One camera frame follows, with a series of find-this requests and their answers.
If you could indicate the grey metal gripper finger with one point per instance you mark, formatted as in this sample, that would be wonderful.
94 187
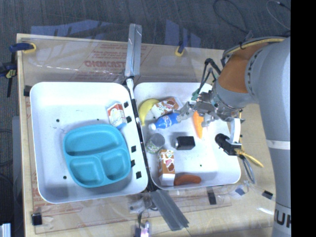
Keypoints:
207 120
185 110

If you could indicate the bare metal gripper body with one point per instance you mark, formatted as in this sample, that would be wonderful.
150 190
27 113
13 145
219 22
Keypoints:
217 107

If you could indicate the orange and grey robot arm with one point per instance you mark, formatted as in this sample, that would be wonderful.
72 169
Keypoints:
276 88

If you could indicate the orange carrot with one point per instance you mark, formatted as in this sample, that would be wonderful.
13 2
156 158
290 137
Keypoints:
198 126

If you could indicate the brown and white carton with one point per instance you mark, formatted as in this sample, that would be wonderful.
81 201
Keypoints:
164 107
166 167

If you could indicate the blue bottle white cap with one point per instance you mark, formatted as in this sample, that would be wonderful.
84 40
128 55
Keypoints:
164 122

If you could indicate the black can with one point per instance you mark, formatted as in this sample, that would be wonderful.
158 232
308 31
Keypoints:
185 143

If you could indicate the yellow banana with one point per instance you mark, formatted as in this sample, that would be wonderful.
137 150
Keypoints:
144 107

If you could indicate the white plastic tray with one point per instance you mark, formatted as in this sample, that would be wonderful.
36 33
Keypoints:
209 162
74 102

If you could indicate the grey and green can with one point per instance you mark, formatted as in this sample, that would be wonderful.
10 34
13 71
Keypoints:
155 143

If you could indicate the red-brown sausage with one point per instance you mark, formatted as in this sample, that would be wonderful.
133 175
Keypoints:
187 180

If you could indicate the white and red carton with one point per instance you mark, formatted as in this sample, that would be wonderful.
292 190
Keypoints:
116 114

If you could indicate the brown cardboard board red print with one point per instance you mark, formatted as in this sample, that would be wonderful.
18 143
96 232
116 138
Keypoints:
103 63

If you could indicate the blue divided plate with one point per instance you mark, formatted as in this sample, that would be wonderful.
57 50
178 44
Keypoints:
96 154

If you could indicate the black cylinder on white bracket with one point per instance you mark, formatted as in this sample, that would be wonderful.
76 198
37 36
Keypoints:
225 142

